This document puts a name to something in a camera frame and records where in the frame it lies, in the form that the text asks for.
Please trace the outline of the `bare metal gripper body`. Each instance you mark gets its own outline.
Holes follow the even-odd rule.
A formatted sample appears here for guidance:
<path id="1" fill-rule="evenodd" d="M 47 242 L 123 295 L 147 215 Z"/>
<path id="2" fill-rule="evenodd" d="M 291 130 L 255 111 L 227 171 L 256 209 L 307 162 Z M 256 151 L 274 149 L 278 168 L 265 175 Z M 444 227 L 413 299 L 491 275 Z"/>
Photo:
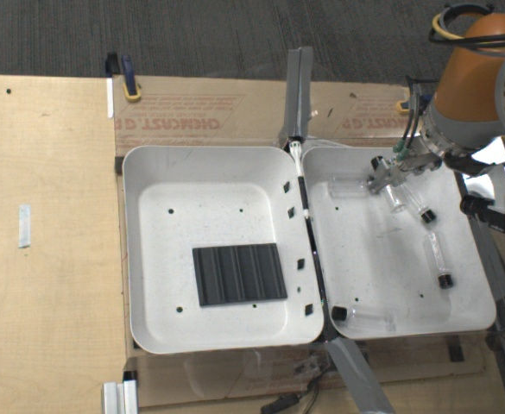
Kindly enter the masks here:
<path id="1" fill-rule="evenodd" d="M 426 171 L 439 170 L 443 161 L 426 146 L 421 135 L 416 135 L 398 140 L 395 164 L 401 173 L 418 176 Z"/>

